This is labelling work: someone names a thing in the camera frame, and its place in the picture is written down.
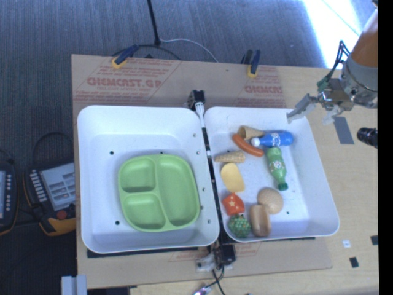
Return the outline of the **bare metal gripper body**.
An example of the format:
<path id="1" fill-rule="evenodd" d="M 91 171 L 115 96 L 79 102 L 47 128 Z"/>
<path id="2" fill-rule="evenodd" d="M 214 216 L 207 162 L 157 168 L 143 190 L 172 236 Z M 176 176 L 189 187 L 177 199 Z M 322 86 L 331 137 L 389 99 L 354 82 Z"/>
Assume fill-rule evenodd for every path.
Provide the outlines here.
<path id="1" fill-rule="evenodd" d="M 350 111 L 355 105 L 368 109 L 378 107 L 378 91 L 352 79 L 324 79 L 317 85 L 317 99 L 327 110 L 335 106 L 344 111 Z"/>

